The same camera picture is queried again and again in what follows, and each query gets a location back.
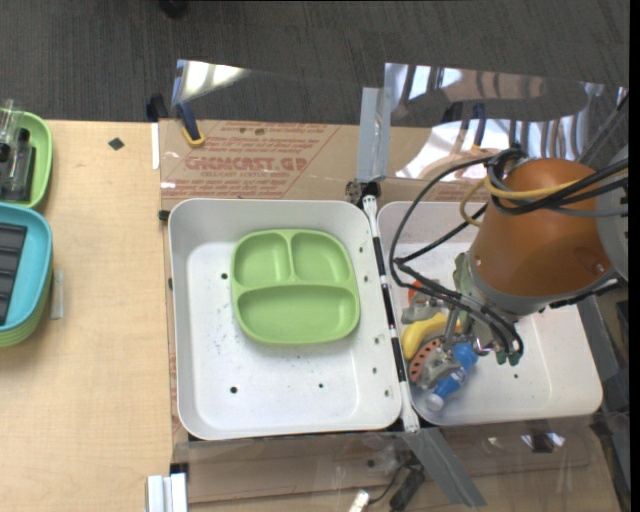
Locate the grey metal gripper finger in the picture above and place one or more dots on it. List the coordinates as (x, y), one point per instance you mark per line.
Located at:
(422, 310)
(439, 367)

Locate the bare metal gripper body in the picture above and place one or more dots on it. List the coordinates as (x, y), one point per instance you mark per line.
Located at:
(484, 325)

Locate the orange carrot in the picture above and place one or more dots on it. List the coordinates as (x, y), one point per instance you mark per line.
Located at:
(415, 290)

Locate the blue plastic bottle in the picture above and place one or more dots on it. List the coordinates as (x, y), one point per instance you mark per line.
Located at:
(452, 384)

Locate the yellow banana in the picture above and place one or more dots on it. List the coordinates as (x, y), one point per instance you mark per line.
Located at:
(419, 334)

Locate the black and white thin rod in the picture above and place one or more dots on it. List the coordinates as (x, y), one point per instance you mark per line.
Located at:
(383, 270)

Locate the white plastic tray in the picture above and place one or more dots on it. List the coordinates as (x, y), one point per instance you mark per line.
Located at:
(280, 390)
(550, 370)

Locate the brown cardboard board red print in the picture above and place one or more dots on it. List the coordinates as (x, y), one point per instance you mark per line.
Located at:
(300, 160)

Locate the small clear plastic tube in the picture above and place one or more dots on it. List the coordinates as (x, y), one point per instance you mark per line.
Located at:
(57, 295)

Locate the blue divided plate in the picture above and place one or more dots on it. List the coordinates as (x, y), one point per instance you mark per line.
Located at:
(37, 260)

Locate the black rectangular object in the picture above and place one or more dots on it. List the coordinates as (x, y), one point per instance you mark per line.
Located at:
(10, 260)

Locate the clear plastic bottle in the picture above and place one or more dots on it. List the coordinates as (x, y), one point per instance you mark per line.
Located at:
(19, 165)
(7, 120)

